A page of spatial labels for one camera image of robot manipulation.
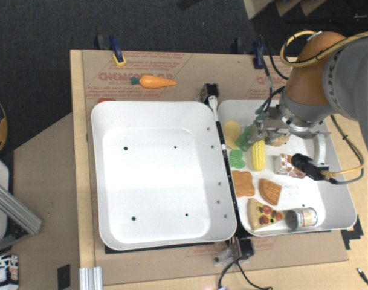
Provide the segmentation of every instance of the cardboard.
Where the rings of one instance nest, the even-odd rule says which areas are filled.
[[[225,242],[181,246],[155,250],[106,254],[97,220],[97,192],[94,150],[91,132],[91,111],[101,98],[114,100],[192,101],[206,83],[217,83],[224,100],[263,100],[268,96],[263,70],[254,69],[251,55],[124,52],[125,66],[116,66],[110,51],[83,50],[85,109],[91,182],[91,204],[94,230],[95,265],[103,270],[105,285],[174,279],[178,277],[217,274],[222,266],[214,266],[213,255],[225,249]],[[274,57],[284,75],[290,67]],[[274,90],[283,86],[282,79],[266,57]],[[174,87],[144,89],[131,86],[130,77],[144,73],[168,77]],[[257,270],[313,263],[347,260],[340,231],[291,234],[251,238],[256,254],[243,264],[243,269]]]

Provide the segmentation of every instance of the toy pizza slice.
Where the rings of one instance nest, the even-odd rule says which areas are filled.
[[[252,230],[273,225],[285,218],[285,214],[281,211],[277,211],[254,198],[248,199],[248,220]]]

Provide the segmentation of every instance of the table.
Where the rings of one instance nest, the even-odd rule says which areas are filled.
[[[207,67],[206,61],[213,65],[223,65],[225,72],[242,70],[251,62],[247,55],[239,57],[241,65],[238,68],[228,65],[228,58],[223,55],[204,55],[199,60]],[[80,267],[92,268],[95,266],[94,233],[92,225],[91,192],[89,181],[89,156],[86,134],[86,100],[84,88],[85,70],[83,69],[82,50],[71,51],[71,81],[73,92],[73,123],[74,123],[74,148],[76,162],[76,192],[77,192],[77,217],[79,228],[79,260]],[[212,78],[206,72],[197,74],[196,78],[201,83]],[[358,124],[343,117],[338,118],[342,127],[351,139],[361,149],[366,157],[366,171],[364,177],[349,186],[352,198],[360,217],[364,236],[360,240],[351,241],[351,250],[348,251],[349,260],[337,263],[325,263],[319,265],[306,265],[292,268],[276,268],[250,271],[248,277],[258,285],[271,285],[274,289],[366,289],[367,285],[358,275],[356,268],[360,267],[368,276],[368,153],[362,142]],[[334,130],[330,121],[327,121],[329,129]],[[354,160],[349,158],[349,149],[346,143],[341,141],[339,134],[332,133],[338,157],[342,167],[355,166]],[[205,275],[180,279],[156,280],[142,283],[126,283],[122,285],[105,286],[105,289],[216,289],[218,275]],[[229,289],[246,289],[247,284],[240,273],[227,274],[223,282]]]

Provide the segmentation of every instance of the can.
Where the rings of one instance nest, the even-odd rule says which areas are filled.
[[[317,212],[312,208],[298,208],[286,213],[286,224],[293,230],[303,227],[312,227],[318,222]]]

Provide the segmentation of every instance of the toy carrot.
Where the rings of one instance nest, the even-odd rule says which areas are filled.
[[[145,88],[160,88],[177,85],[175,80],[165,79],[164,77],[144,74],[140,79],[131,78],[131,85],[141,84]]]

